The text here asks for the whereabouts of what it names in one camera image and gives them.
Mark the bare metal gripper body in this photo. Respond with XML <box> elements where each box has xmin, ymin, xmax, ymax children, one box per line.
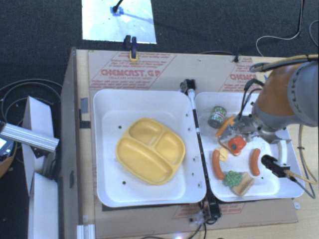
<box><xmin>231</xmin><ymin>115</ymin><xmax>292</xmax><ymax>145</ymax></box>

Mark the orange carrot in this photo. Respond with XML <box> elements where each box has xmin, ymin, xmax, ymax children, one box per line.
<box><xmin>215</xmin><ymin>116</ymin><xmax>236</xmax><ymax>137</ymax></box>

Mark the red bell pepper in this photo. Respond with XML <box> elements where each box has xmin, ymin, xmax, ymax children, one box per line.
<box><xmin>227</xmin><ymin>136</ymin><xmax>247</xmax><ymax>152</ymax></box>

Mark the green can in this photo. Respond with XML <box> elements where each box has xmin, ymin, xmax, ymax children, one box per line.
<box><xmin>207</xmin><ymin>106</ymin><xmax>228</xmax><ymax>129</ymax></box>

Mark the brown bread slice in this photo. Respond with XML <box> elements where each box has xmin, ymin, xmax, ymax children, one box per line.
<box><xmin>230</xmin><ymin>172</ymin><xmax>256</xmax><ymax>197</ymax></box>
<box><xmin>218</xmin><ymin>137</ymin><xmax>243</xmax><ymax>157</ymax></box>

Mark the pale yellow toy food piece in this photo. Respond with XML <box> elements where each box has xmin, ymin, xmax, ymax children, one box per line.
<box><xmin>214</xmin><ymin>147</ymin><xmax>229</xmax><ymax>162</ymax></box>

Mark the orange sausage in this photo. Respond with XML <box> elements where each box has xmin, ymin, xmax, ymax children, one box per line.
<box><xmin>250</xmin><ymin>148</ymin><xmax>262</xmax><ymax>177</ymax></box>
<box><xmin>212</xmin><ymin>149</ymin><xmax>225</xmax><ymax>181</ymax></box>

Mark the thin black and white rod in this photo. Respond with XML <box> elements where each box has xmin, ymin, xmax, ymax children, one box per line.
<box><xmin>187</xmin><ymin>89</ymin><xmax>215</xmax><ymax>206</ymax></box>

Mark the green broccoli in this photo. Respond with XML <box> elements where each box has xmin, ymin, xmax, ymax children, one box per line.
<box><xmin>222</xmin><ymin>170</ymin><xmax>243</xmax><ymax>188</ymax></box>

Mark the white plastic tray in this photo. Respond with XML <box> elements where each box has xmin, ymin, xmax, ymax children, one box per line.
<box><xmin>194</xmin><ymin>91</ymin><xmax>306</xmax><ymax>203</ymax></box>
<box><xmin>93</xmin><ymin>88</ymin><xmax>207</xmax><ymax>208</ymax></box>

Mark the yellow divided plate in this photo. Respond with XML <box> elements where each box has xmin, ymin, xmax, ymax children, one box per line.
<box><xmin>115</xmin><ymin>118</ymin><xmax>186</xmax><ymax>186</ymax></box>

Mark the brown cardboard board red print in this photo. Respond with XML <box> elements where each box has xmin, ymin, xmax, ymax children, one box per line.
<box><xmin>87</xmin><ymin>50</ymin><xmax>299</xmax><ymax>239</ymax></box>

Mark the black cylinder on white bracket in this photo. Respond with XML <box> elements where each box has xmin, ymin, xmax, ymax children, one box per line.
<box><xmin>261</xmin><ymin>139</ymin><xmax>291</xmax><ymax>179</ymax></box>

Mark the black block with thin wires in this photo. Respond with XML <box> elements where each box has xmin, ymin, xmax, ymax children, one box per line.
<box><xmin>179</xmin><ymin>78</ymin><xmax>197</xmax><ymax>93</ymax></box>
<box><xmin>199</xmin><ymin>200</ymin><xmax>222</xmax><ymax>220</ymax></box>

